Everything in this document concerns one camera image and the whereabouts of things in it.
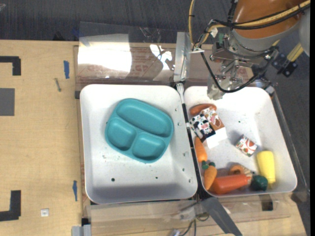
toy carrot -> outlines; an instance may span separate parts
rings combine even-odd
[[[209,164],[209,168],[205,170],[204,179],[205,179],[205,188],[206,190],[209,190],[213,181],[215,180],[217,176],[217,169],[214,162],[211,162]]]
[[[201,163],[202,161],[207,161],[208,155],[206,149],[203,146],[201,139],[197,136],[195,138],[195,151],[199,163]]]

black tape mark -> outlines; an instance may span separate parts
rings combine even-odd
[[[21,59],[18,56],[0,56],[1,63],[12,63],[12,75],[21,75]]]
[[[21,216],[21,191],[11,191],[10,210],[0,211],[0,221],[17,220]]]
[[[80,92],[81,92],[81,91],[75,91],[75,92],[74,92],[74,98],[75,98],[75,99],[80,99]]]

blue tape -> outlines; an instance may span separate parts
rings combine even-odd
[[[76,180],[73,181],[72,190],[74,193],[75,201],[78,201],[78,187],[77,187],[77,181]]]
[[[69,68],[69,62],[66,60],[63,61],[63,69],[64,69],[65,78],[69,79],[70,68]]]

plastic toy food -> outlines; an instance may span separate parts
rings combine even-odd
[[[211,188],[211,185],[213,184],[216,176],[217,176],[217,169],[214,162],[211,162],[209,164],[209,167],[205,170],[204,179],[205,179],[205,188],[206,190],[209,190]]]
[[[189,121],[189,125],[193,132],[195,132],[195,134],[200,139],[206,139],[210,136],[215,135],[216,133],[214,129],[211,127],[208,120],[202,114],[191,118]]]
[[[216,110],[212,107],[201,110],[201,114],[205,116],[208,122],[211,124],[211,127],[217,131],[224,128],[224,124],[220,119],[219,115],[216,113]]]
[[[196,150],[197,161],[199,163],[201,163],[202,161],[208,160],[206,149],[203,146],[202,141],[197,136],[195,138],[195,150]]]
[[[240,190],[246,189],[252,182],[252,172],[241,164],[238,164],[238,163],[233,164],[231,168],[229,169],[228,174],[229,175],[245,174],[247,177],[251,178],[249,179],[247,185],[244,185],[241,188],[239,188]]]
[[[245,135],[242,135],[241,139],[237,142],[235,146],[247,156],[251,156],[258,147]]]
[[[251,188],[254,191],[267,190],[268,180],[264,176],[256,175],[252,178]]]
[[[219,195],[225,194],[245,185],[248,185],[250,179],[251,177],[248,177],[245,174],[217,177],[213,181],[211,191]]]
[[[199,104],[199,105],[191,107],[189,112],[192,116],[196,116],[200,114],[201,110],[204,110],[210,107],[213,108],[214,110],[217,110],[217,107],[214,104]]]
[[[268,179],[269,187],[276,182],[275,161],[271,151],[265,150],[257,153],[257,161],[260,174]]]
[[[244,174],[244,167],[240,164],[233,164],[228,174],[229,175]]]
[[[203,170],[206,170],[207,168],[209,168],[209,164],[207,164],[206,161],[202,161],[202,162],[201,162],[201,168],[202,168]]]

wooden surface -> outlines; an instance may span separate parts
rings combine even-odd
[[[271,198],[273,210],[270,211],[262,211],[258,196],[222,198],[220,202],[244,236],[305,236],[296,203],[289,194],[274,194]],[[119,236],[129,232],[128,236],[170,236],[173,229],[183,233],[189,225],[188,218],[192,219],[192,214],[200,211],[200,206],[191,208],[190,203],[182,202],[92,206],[92,234]],[[192,236],[193,231],[191,228],[187,235]],[[196,235],[222,236],[224,233],[209,217],[203,222],[197,220]]]
[[[0,40],[0,56],[19,56],[22,75],[0,63],[0,88],[15,88],[15,116],[0,117],[0,211],[9,210],[10,191],[21,190],[19,220],[0,222],[0,235],[71,235],[81,224],[81,190],[74,54],[77,42]],[[66,79],[63,61],[69,62]],[[62,89],[58,92],[54,78]],[[294,202],[290,216],[237,223],[244,235],[306,235]],[[49,208],[49,216],[40,210]],[[169,230],[133,236],[168,236]],[[197,235],[222,235],[218,226],[198,226]]]

